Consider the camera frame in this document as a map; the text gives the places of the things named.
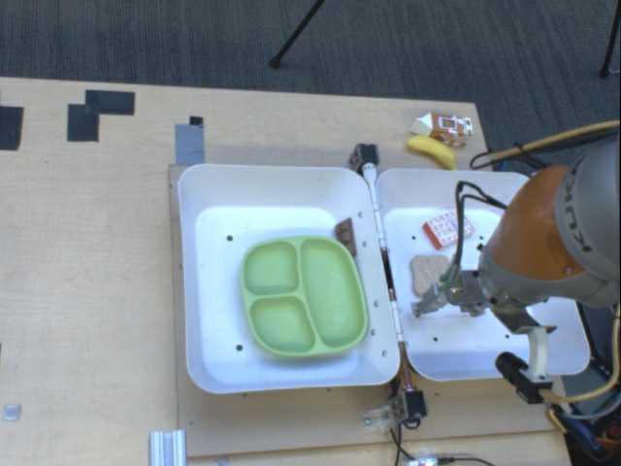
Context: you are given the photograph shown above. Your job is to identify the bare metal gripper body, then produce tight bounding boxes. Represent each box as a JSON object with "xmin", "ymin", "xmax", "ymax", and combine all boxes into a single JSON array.
[{"xmin": 442, "ymin": 269, "xmax": 504, "ymax": 317}]

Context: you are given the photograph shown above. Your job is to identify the beige bread slice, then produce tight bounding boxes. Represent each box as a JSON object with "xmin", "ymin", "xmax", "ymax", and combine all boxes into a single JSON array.
[{"xmin": 409, "ymin": 253, "xmax": 451, "ymax": 298}]

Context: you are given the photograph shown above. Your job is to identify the white plastic tray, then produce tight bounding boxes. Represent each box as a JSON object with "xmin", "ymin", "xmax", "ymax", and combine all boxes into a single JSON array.
[
  {"xmin": 376, "ymin": 167, "xmax": 592, "ymax": 383},
  {"xmin": 177, "ymin": 163, "xmax": 402, "ymax": 395}
]

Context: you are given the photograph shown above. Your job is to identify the orange and white packet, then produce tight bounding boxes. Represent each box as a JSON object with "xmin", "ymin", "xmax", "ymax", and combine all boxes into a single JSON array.
[{"xmin": 421, "ymin": 211, "xmax": 476, "ymax": 251}]

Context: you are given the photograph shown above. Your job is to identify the green divided plate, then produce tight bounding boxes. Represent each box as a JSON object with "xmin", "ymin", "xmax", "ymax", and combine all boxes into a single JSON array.
[{"xmin": 240, "ymin": 235, "xmax": 371, "ymax": 358}]

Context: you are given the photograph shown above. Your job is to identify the thin black and white rod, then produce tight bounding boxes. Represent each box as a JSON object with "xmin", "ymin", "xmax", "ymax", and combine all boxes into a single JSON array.
[{"xmin": 360, "ymin": 161, "xmax": 419, "ymax": 398}]

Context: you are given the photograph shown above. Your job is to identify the brown chocolate bar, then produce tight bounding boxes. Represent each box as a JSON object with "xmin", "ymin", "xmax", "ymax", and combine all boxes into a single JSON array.
[{"xmin": 334, "ymin": 216, "xmax": 360, "ymax": 258}]

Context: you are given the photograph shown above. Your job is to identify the yellow banana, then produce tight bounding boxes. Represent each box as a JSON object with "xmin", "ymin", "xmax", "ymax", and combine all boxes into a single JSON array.
[{"xmin": 406, "ymin": 134, "xmax": 459, "ymax": 171}]

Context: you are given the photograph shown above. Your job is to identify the brown and white carton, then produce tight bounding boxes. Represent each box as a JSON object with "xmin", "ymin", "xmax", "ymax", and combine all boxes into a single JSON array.
[{"xmin": 409, "ymin": 112, "xmax": 474, "ymax": 150}]

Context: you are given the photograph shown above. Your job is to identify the black tripod leg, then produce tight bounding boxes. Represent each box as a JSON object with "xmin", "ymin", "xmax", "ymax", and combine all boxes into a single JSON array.
[
  {"xmin": 598, "ymin": 1, "xmax": 621, "ymax": 80},
  {"xmin": 268, "ymin": 0, "xmax": 351, "ymax": 71}
]

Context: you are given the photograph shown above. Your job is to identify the black cylinder on white bracket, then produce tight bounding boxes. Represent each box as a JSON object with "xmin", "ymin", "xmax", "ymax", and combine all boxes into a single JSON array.
[{"xmin": 494, "ymin": 325, "xmax": 559, "ymax": 406}]

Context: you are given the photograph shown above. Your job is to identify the black block with wires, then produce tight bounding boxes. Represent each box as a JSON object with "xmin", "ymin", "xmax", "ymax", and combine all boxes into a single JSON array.
[
  {"xmin": 349, "ymin": 143, "xmax": 380, "ymax": 170},
  {"xmin": 404, "ymin": 389, "xmax": 430, "ymax": 422}
]

